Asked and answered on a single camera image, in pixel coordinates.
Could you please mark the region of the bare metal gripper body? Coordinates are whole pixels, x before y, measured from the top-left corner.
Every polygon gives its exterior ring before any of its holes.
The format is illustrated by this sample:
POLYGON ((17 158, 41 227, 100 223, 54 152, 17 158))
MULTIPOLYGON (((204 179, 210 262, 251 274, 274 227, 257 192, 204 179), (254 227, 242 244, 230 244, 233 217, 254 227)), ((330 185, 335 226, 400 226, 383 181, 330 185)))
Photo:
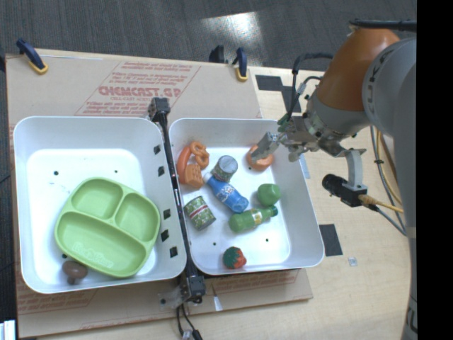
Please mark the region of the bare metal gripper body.
POLYGON ((341 141, 345 134, 324 124, 317 113, 285 114, 278 120, 278 142, 293 154, 322 150, 329 155, 344 155, 341 141))

